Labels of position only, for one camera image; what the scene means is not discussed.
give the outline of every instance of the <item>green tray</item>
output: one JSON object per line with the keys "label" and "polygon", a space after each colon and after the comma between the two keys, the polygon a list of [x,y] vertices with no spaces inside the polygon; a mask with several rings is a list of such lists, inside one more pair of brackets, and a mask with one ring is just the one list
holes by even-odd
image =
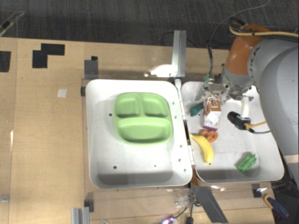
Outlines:
{"label": "green tray", "polygon": [[166,100],[154,93],[123,93],[114,103],[114,125],[127,144],[166,142],[173,133]]}

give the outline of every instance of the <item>dark floor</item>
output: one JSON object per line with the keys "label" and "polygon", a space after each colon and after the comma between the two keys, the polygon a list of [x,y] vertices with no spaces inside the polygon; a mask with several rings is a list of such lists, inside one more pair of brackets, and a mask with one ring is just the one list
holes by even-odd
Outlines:
{"label": "dark floor", "polygon": [[[186,30],[196,46],[205,47],[214,29],[237,11],[263,5],[268,0],[0,0],[0,23],[14,11],[24,11],[10,37],[172,45],[170,30]],[[240,13],[248,23],[271,30],[298,32],[299,0],[271,0],[265,7]],[[227,23],[219,26],[215,40],[231,43]],[[289,175],[275,183],[276,199],[290,212],[279,224],[299,223],[299,192]]]}

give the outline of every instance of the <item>dark green object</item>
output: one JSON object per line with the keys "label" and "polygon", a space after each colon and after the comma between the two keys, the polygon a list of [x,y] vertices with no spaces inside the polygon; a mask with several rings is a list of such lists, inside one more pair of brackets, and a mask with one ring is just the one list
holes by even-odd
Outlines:
{"label": "dark green object", "polygon": [[237,169],[239,169],[243,174],[245,174],[255,163],[256,155],[247,154],[246,157],[237,165]]}
{"label": "dark green object", "polygon": [[197,115],[203,108],[204,108],[204,103],[199,103],[198,105],[192,107],[190,110],[191,117]]}
{"label": "dark green object", "polygon": [[114,125],[127,144],[157,144],[173,134],[167,101],[154,93],[123,93],[114,103]]}

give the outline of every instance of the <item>yellow cable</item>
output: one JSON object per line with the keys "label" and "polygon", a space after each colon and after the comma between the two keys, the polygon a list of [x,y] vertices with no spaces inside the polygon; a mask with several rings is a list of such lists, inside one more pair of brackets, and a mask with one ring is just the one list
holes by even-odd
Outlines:
{"label": "yellow cable", "polygon": [[255,128],[255,127],[258,127],[258,126],[261,126],[264,124],[267,124],[267,121],[264,121],[264,122],[261,122],[261,123],[255,124],[255,125],[245,123],[245,126],[247,129],[251,129],[251,128]]}
{"label": "yellow cable", "polygon": [[229,31],[238,36],[265,36],[265,35],[284,35],[284,36],[292,36],[299,38],[298,34],[292,32],[236,32],[231,27],[229,27]]}

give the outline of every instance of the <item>metal bracket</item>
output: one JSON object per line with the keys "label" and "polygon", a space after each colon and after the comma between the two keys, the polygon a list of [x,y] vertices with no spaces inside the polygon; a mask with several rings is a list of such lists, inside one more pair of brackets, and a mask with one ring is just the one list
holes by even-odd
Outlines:
{"label": "metal bracket", "polygon": [[186,31],[174,31],[173,52],[171,62],[171,77],[185,77],[186,68]]}
{"label": "metal bracket", "polygon": [[73,208],[71,210],[71,224],[90,224],[89,207]]}

